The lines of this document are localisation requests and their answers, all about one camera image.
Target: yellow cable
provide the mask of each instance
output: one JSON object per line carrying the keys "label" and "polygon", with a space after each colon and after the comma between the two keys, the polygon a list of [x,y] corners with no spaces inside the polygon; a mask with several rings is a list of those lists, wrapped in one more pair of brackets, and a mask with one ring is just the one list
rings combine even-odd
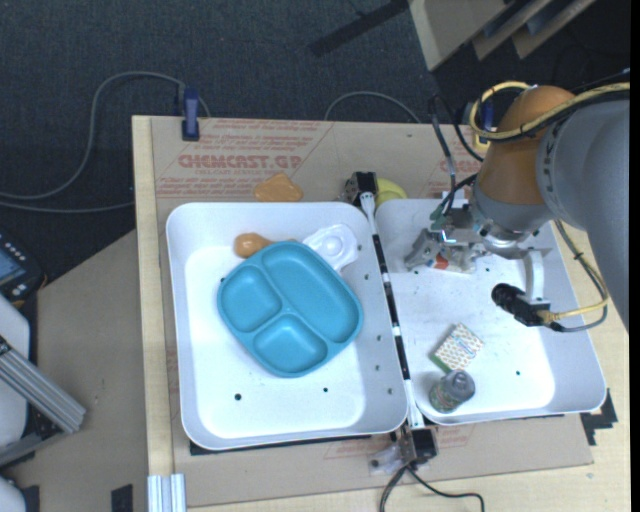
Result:
{"label": "yellow cable", "polygon": [[[564,233],[563,238],[565,237],[566,237],[565,242],[567,242],[567,245],[573,252],[573,248],[575,248],[575,244],[573,240],[571,239],[571,237],[569,237],[568,233],[566,232]],[[598,283],[602,287],[602,290],[604,290],[604,296],[602,300],[597,304],[593,304],[591,306],[585,306],[583,308],[572,309],[572,310],[564,311],[561,313],[553,313],[551,311],[538,311],[538,316],[540,316],[545,323],[551,323],[551,322],[558,321],[562,318],[567,318],[567,317],[576,316],[576,315],[583,315],[586,313],[590,313],[592,311],[597,311],[598,309],[604,308],[609,302],[609,292],[607,291],[607,286],[605,285],[604,279],[602,278],[602,276],[596,271],[596,269],[588,261],[584,259],[584,256],[582,255],[581,252],[577,254],[576,259],[580,259],[580,262],[584,266],[586,266],[589,269],[589,271],[591,271],[594,278],[598,281]]]}
{"label": "yellow cable", "polygon": [[534,130],[535,128],[540,127],[545,121],[553,118],[554,116],[564,112],[565,110],[569,110],[581,103],[585,103],[587,101],[592,100],[595,97],[602,96],[605,94],[617,93],[622,91],[628,91],[631,89],[630,82],[620,82],[615,84],[604,85],[602,87],[596,87],[594,89],[590,89],[582,94],[578,94],[574,96],[570,100],[567,100],[560,105],[552,108],[551,110],[545,112],[540,117],[530,121],[528,123],[523,124],[520,128],[516,128],[514,130],[507,130],[502,132],[490,132],[483,130],[480,128],[476,121],[476,115],[478,113],[478,108],[480,105],[485,102],[488,98],[496,94],[497,92],[507,89],[507,88],[524,88],[524,82],[503,82],[502,84],[498,84],[491,89],[485,91],[481,98],[477,100],[473,106],[471,107],[471,111],[469,113],[469,125],[471,129],[476,132],[476,134],[484,139],[491,141],[501,141],[507,140],[513,137],[518,137],[524,133]]}

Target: yellow object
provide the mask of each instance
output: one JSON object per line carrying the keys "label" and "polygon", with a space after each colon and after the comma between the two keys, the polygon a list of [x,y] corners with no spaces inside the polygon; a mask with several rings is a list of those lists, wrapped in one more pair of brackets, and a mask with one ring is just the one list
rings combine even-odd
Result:
{"label": "yellow object", "polygon": [[[476,113],[480,107],[480,105],[482,103],[484,103],[485,101],[487,101],[491,96],[495,95],[496,93],[509,89],[509,90],[522,90],[525,91],[527,89],[529,89],[531,87],[531,85],[529,85],[526,82],[518,82],[518,81],[512,81],[509,80],[507,82],[502,82],[498,85],[495,85],[493,87],[491,87],[490,89],[487,89],[485,92],[482,93],[482,96],[480,96],[480,99],[478,101],[476,101],[473,105],[473,109],[471,111],[470,117],[473,116],[472,118],[472,123],[475,122],[475,116]],[[474,133],[473,135],[473,145],[476,149],[480,150],[480,151],[488,151],[489,149],[489,140],[485,139],[485,142],[482,142],[481,139],[484,137],[481,137],[478,133]]]}
{"label": "yellow object", "polygon": [[603,309],[609,302],[609,291],[607,290],[607,285],[605,284],[602,276],[585,259],[584,253],[578,250],[578,248],[576,247],[571,237],[565,231],[562,221],[556,220],[556,228],[558,228],[558,230],[560,231],[560,235],[562,236],[566,244],[569,246],[569,249],[571,250],[571,252],[573,252],[573,254],[575,255],[573,259],[578,260],[589,271],[590,275],[595,280],[598,281],[598,284],[600,285],[601,294],[602,294],[602,300],[597,304],[592,304],[591,306],[572,309],[570,311],[563,311],[562,313],[553,313],[547,310],[538,311],[538,316],[542,318],[542,321],[545,324],[550,324],[551,322],[556,322],[558,320],[561,320],[562,318],[567,318],[569,316],[584,315],[585,313],[590,313],[592,311],[597,311],[598,309]]}
{"label": "yellow object", "polygon": [[406,199],[407,193],[404,189],[391,180],[376,178],[378,193],[376,194],[376,208],[389,199]]}
{"label": "yellow object", "polygon": [[491,89],[485,91],[485,93],[482,95],[481,100],[476,101],[471,107],[471,111],[469,112],[469,126],[471,126],[471,129],[476,132],[478,136],[490,141],[508,141],[509,139],[512,139],[514,137],[521,137],[531,131],[538,130],[541,127],[545,126],[545,124],[548,124],[550,120],[553,120],[554,116],[563,112],[569,112],[570,109],[576,108],[581,104],[588,105],[599,96],[603,96],[606,94],[618,94],[620,92],[631,90],[631,82],[620,82],[603,85],[602,87],[596,87],[594,89],[590,89],[581,94],[578,94],[577,96],[572,95],[572,97],[570,97],[566,101],[556,105],[555,107],[551,108],[535,119],[525,122],[520,126],[511,127],[509,129],[501,129],[500,127],[498,127],[497,131],[490,132],[483,130],[476,124],[476,115],[482,101],[493,96],[493,94],[495,94],[499,90],[506,88],[524,88],[524,85],[526,85],[524,84],[524,82],[522,83],[522,86],[518,85],[518,82],[505,82],[504,84],[496,85]]}

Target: small orange object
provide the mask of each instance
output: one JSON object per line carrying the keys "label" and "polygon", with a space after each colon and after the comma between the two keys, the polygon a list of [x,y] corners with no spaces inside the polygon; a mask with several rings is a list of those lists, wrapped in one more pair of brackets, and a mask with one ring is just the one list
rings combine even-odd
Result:
{"label": "small orange object", "polygon": [[241,258],[248,258],[272,243],[271,240],[267,240],[257,233],[244,233],[238,235],[234,240],[233,251]]}
{"label": "small orange object", "polygon": [[253,195],[263,203],[296,202],[303,197],[302,189],[293,183],[284,172],[256,185]]}

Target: black device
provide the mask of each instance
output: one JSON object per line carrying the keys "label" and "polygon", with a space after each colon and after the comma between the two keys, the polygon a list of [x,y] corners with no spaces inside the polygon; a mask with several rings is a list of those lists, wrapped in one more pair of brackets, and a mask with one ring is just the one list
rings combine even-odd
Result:
{"label": "black device", "polygon": [[0,226],[0,294],[19,304],[43,282],[44,273],[36,259]]}

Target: blue connector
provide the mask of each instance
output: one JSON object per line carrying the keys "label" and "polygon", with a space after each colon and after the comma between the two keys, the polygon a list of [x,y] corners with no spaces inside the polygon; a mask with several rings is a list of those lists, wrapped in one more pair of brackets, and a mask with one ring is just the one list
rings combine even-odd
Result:
{"label": "blue connector", "polygon": [[198,126],[198,91],[193,87],[186,87],[182,102],[184,112],[182,140],[200,140],[200,127]]}
{"label": "blue connector", "polygon": [[[487,100],[482,104],[482,129],[486,132],[490,132],[493,128],[493,102]],[[484,137],[480,137],[480,142],[486,144],[488,141]]]}

